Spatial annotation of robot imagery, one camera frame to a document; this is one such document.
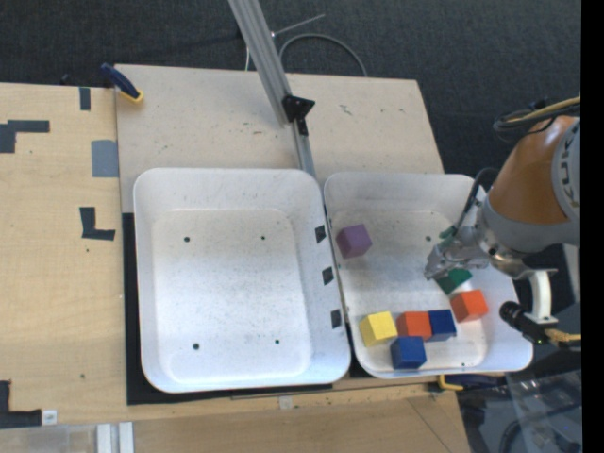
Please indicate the orange cube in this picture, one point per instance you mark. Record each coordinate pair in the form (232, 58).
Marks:
(469, 306)
(413, 324)

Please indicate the black cylinder on white bracket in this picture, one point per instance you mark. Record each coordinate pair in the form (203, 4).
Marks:
(524, 321)

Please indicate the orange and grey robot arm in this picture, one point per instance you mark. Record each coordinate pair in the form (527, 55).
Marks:
(528, 191)

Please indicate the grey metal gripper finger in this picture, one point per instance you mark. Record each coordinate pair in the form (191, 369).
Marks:
(432, 264)

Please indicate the yellow cube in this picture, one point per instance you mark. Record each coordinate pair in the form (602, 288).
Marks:
(377, 328)

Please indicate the white plastic tray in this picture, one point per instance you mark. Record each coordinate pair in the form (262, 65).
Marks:
(231, 281)
(401, 276)

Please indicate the green cube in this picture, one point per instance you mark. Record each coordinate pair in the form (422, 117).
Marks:
(454, 281)

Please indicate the blue cube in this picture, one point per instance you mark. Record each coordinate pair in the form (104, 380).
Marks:
(407, 353)
(442, 323)

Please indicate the purple cube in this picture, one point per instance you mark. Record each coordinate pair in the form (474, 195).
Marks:
(354, 241)

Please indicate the pale wood board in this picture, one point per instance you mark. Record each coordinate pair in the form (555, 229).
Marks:
(212, 121)

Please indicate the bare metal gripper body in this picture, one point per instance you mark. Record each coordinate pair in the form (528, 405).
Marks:
(467, 248)

